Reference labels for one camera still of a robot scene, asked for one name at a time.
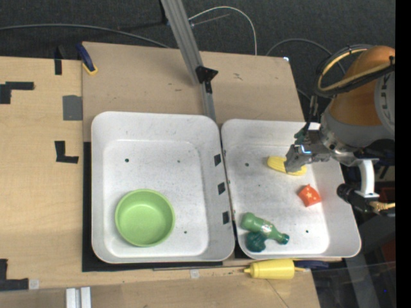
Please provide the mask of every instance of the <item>dark carpet floor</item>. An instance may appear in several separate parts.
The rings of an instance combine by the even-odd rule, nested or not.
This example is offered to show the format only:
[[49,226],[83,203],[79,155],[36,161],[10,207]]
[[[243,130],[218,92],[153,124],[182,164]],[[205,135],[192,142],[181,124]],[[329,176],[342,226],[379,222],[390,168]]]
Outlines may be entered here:
[[[258,54],[265,55],[283,40],[312,40],[334,53],[346,45],[395,47],[396,0],[183,0],[187,15],[215,6],[231,6],[254,24]],[[25,24],[66,23],[101,26],[132,32],[170,47],[177,47],[170,27],[161,24],[158,0],[0,0],[0,55],[53,58],[63,45],[66,57],[77,58],[74,45],[81,41],[152,45],[137,38],[79,28],[27,28]],[[252,28],[240,12],[215,10],[193,21],[202,51],[254,54]],[[318,64],[328,54],[315,44],[289,41],[270,52],[290,59],[295,83],[307,111]],[[335,80],[342,74],[336,73]],[[328,102],[320,101],[321,106]]]

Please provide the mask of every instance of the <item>white cable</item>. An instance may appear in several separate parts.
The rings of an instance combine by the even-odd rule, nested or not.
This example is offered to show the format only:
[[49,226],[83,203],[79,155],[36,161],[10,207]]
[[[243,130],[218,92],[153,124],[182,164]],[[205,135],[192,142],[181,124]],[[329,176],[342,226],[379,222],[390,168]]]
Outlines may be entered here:
[[268,50],[267,54],[265,54],[265,55],[268,56],[268,55],[271,53],[271,51],[273,51],[276,47],[278,47],[278,46],[280,46],[280,45],[282,45],[282,44],[285,44],[285,43],[287,43],[287,42],[306,42],[306,43],[309,43],[309,44],[313,44],[314,46],[317,46],[317,47],[320,48],[321,50],[325,51],[325,52],[326,52],[327,54],[329,54],[330,56],[332,55],[332,52],[331,52],[330,50],[328,50],[327,48],[325,48],[324,46],[316,43],[315,41],[308,40],[308,39],[306,39],[306,38],[288,38],[288,39],[286,39],[286,40],[280,41],[280,42],[278,42],[277,44],[274,44],[274,45]]
[[256,35],[256,30],[254,29],[254,25],[250,19],[250,17],[248,17],[244,12],[242,12],[240,9],[234,8],[234,7],[230,7],[230,6],[218,6],[218,7],[214,7],[214,8],[210,8],[207,10],[204,10],[203,12],[200,12],[194,16],[191,16],[188,21],[192,21],[193,19],[196,19],[197,17],[208,13],[208,12],[212,12],[213,10],[217,10],[217,9],[230,9],[230,10],[234,10],[236,12],[239,12],[240,14],[242,14],[242,16],[244,16],[245,18],[247,18],[248,22],[251,25],[252,28],[252,34],[254,36],[254,51],[255,51],[255,55],[257,56],[257,35]]

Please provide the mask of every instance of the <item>metal bracket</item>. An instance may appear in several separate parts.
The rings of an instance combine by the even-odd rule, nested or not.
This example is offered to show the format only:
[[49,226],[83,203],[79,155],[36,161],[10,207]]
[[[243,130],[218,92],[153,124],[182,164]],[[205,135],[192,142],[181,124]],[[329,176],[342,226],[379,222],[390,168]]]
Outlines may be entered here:
[[204,83],[205,91],[208,94],[212,94],[213,90],[211,88],[211,80],[218,74],[218,71],[200,65],[195,69],[195,72],[197,74],[198,81],[200,83]]

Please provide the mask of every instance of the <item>orange cube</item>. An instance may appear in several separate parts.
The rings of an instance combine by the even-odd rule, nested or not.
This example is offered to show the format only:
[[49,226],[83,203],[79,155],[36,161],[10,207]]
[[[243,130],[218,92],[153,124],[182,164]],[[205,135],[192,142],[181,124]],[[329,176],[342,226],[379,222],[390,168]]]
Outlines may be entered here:
[[320,194],[310,184],[304,187],[298,196],[306,207],[321,202]]

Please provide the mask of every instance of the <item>gray tape square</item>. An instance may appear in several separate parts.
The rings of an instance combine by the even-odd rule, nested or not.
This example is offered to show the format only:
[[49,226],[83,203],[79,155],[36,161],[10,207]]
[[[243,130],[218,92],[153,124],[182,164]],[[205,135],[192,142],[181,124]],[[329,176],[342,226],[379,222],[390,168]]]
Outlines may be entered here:
[[82,97],[70,95],[63,96],[63,120],[81,121],[83,119]]

